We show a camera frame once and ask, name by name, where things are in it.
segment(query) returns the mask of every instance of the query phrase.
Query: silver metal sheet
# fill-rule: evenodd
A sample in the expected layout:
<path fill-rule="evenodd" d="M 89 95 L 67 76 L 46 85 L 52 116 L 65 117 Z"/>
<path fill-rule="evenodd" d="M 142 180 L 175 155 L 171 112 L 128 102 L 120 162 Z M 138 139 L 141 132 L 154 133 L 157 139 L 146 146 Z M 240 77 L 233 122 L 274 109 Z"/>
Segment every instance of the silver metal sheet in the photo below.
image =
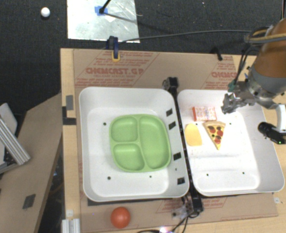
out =
<path fill-rule="evenodd" d="M 98 15 L 96 7 L 102 7 L 106 1 L 67 0 L 68 38 L 100 41 L 111 35 L 119 41 L 138 38 L 134 0 L 111 0 L 107 13 Z"/>

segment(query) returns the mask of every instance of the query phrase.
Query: pizza slice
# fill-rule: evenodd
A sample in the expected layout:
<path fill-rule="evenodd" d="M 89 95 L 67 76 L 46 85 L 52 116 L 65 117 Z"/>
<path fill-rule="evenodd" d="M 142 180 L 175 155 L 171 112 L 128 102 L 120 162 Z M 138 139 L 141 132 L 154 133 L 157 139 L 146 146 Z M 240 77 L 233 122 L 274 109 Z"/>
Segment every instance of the pizza slice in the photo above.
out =
<path fill-rule="evenodd" d="M 226 124 L 220 121 L 207 121 L 203 123 L 203 126 L 219 150 Z"/>

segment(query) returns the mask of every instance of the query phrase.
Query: green plate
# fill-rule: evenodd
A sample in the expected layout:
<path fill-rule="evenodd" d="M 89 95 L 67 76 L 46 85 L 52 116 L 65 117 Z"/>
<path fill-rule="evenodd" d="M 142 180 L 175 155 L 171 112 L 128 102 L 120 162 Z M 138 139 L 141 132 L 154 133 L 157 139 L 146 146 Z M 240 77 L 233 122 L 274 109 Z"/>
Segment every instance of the green plate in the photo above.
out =
<path fill-rule="evenodd" d="M 110 124 L 109 138 L 114 161 L 124 171 L 156 171 L 171 161 L 168 133 L 156 116 L 119 116 Z"/>

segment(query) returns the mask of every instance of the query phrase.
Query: cardboard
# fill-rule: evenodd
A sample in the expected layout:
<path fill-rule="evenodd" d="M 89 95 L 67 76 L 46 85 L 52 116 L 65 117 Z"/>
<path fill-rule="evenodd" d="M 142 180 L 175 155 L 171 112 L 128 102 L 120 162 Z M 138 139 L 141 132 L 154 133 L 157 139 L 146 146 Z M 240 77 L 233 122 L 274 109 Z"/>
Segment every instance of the cardboard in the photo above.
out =
<path fill-rule="evenodd" d="M 66 143 L 69 144 L 65 146 L 64 142 L 65 173 L 70 173 L 71 177 L 75 177 L 74 179 L 67 177 L 70 184 L 80 184 L 75 188 L 71 187 L 68 192 L 65 191 L 65 206 L 69 212 L 75 207 L 74 215 L 81 219 L 82 232 L 84 233 L 116 230 L 110 223 L 109 217 L 112 210 L 118 206 L 127 207 L 131 213 L 130 225 L 125 230 L 134 230 L 127 232 L 137 232 L 139 228 L 176 225 L 178 220 L 172 219 L 171 210 L 179 207 L 181 200 L 154 200 L 88 206 L 90 203 L 88 203 L 82 189 L 80 115 L 78 99 L 76 99 L 81 90 L 91 85 L 161 88 L 162 81 L 170 76 L 179 78 L 179 91 L 183 89 L 227 89 L 227 84 L 236 75 L 235 67 L 240 57 L 224 55 L 224 60 L 220 62 L 215 55 L 211 54 L 120 51 L 120 55 L 121 61 L 113 63 L 111 52 L 107 50 L 61 50 L 62 103 L 63 106 L 66 106 L 66 97 L 73 97 L 75 106 L 73 109 L 67 110 L 67 117 L 70 115 L 76 118 L 77 123 L 77 125 L 63 126 L 64 130 L 71 129 L 68 133 L 64 132 L 64 141 L 66 140 Z M 251 65 L 254 57 L 249 57 L 248 61 Z M 275 123 L 275 112 L 269 111 L 266 113 L 266 118 L 268 122 Z M 286 160 L 286 156 L 282 152 L 282 150 L 286 150 L 286 146 L 276 146 L 276 149 L 278 155 L 281 155 L 280 162 L 286 180 L 286 161 L 285 166 L 282 162 L 283 158 Z M 286 186 L 278 194 L 280 196 L 284 194 L 284 198 L 286 198 Z M 190 224 L 188 232 L 195 229 L 196 231 L 202 229 L 202 232 L 209 232 L 215 229 L 215 224 L 209 224 L 209 226 L 197 224 L 192 227 L 191 224 L 194 223 L 226 221 L 227 228 L 223 228 L 221 232 L 228 232 L 229 229 L 233 231 L 239 225 L 244 224 L 233 223 L 232 220 L 278 215 L 271 193 L 206 198 L 203 199 L 203 204 L 204 212 L 198 218 L 188 221 Z M 269 228 L 275 221 L 275 219 L 267 218 L 267 221 L 262 221 L 262 225 Z M 279 225 L 282 224 L 279 218 L 277 221 Z"/>
<path fill-rule="evenodd" d="M 27 112 L 18 140 L 31 159 L 0 179 L 0 233 L 38 232 L 61 150 L 61 134 L 60 95 Z M 29 205 L 34 203 L 23 209 L 27 197 Z"/>

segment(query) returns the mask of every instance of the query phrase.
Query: white ball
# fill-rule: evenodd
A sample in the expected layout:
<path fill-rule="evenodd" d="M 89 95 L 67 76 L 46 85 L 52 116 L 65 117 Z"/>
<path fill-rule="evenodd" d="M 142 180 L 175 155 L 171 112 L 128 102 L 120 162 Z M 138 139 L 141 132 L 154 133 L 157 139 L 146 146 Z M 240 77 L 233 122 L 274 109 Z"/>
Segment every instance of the white ball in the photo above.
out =
<path fill-rule="evenodd" d="M 48 9 L 47 7 L 44 7 L 41 9 L 40 13 L 43 17 L 49 17 L 50 16 L 50 9 Z"/>

